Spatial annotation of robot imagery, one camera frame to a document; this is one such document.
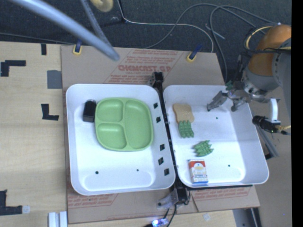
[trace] wooden surface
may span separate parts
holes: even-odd
[[[0,191],[7,206],[28,205],[30,213],[0,216],[0,227],[46,227],[49,212],[66,211],[66,172],[62,90],[47,88],[47,71],[61,71],[60,45],[0,42],[0,61],[26,60],[0,77]],[[43,120],[41,104],[49,104],[58,121]],[[73,224],[75,227],[141,227],[151,218]],[[176,215],[171,227],[235,227],[232,210]]]

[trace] green plate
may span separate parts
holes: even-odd
[[[153,141],[151,112],[137,99],[115,97],[99,101],[95,126],[99,143],[110,150],[143,150]]]

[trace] cardboard sheet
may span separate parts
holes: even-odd
[[[111,219],[163,216],[157,201],[169,189],[131,193],[83,196],[70,182],[69,147],[65,93],[77,83],[150,84],[154,71],[163,72],[163,87],[169,85],[223,85],[215,53],[198,53],[194,62],[190,52],[116,48],[119,61],[111,61],[95,48],[84,46],[81,55],[72,53],[73,46],[61,46],[64,134],[66,149],[68,220],[85,223]],[[188,205],[180,206],[177,214],[258,207],[255,187],[204,189],[191,191]]]

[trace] gray cable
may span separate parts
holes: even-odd
[[[103,42],[100,38],[95,36],[85,27],[77,23],[75,20],[57,10],[53,6],[47,4],[42,0],[8,0],[12,3],[20,5],[37,15],[46,18],[47,20],[55,23],[85,43],[94,46],[96,49],[104,53],[106,56],[114,61],[119,60],[118,53],[112,46]]]
[[[96,20],[96,17],[93,13],[93,11],[91,10],[90,6],[89,6],[89,2],[88,0],[80,0],[82,3],[82,6],[84,8],[84,11],[87,15],[87,17],[89,18],[90,24],[93,27],[95,34],[102,39],[106,44],[108,44],[109,46],[111,46],[110,42],[108,41],[108,39],[106,38],[105,34],[103,33],[102,29],[99,26],[98,21]]]

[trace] dark background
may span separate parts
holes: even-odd
[[[93,31],[80,0],[44,1]],[[254,26],[261,26],[268,22],[291,25],[292,22],[292,0],[121,0],[125,18],[140,23],[174,24],[183,11],[190,6],[201,3],[209,5],[189,9],[179,23],[195,25],[211,36],[214,41],[213,52],[218,55],[223,75],[225,75],[223,58],[225,59],[226,68],[228,69],[227,81],[233,78],[235,74],[238,55],[244,51],[243,40],[253,28],[252,25],[232,13],[241,16]],[[215,6],[222,5],[235,8],[226,8],[232,13],[222,9],[214,11]],[[114,7],[108,13],[100,12],[92,4],[91,8],[113,47],[146,48],[160,41],[172,28],[172,26],[165,25],[151,26],[125,23],[122,20],[117,0],[114,0]],[[216,36],[221,51],[215,43],[211,31],[205,26],[209,27],[211,24],[213,30],[224,37],[222,39]],[[14,36],[7,36],[3,33],[14,34]],[[252,47],[257,44],[258,36],[255,37],[255,41],[251,41]],[[75,44],[77,42],[76,37],[57,25],[18,5],[0,0],[0,41],[54,43],[38,38],[56,40],[58,44]],[[212,51],[211,41],[204,32],[189,26],[176,26],[163,42],[152,48],[192,51],[199,43],[203,45],[202,52]]]

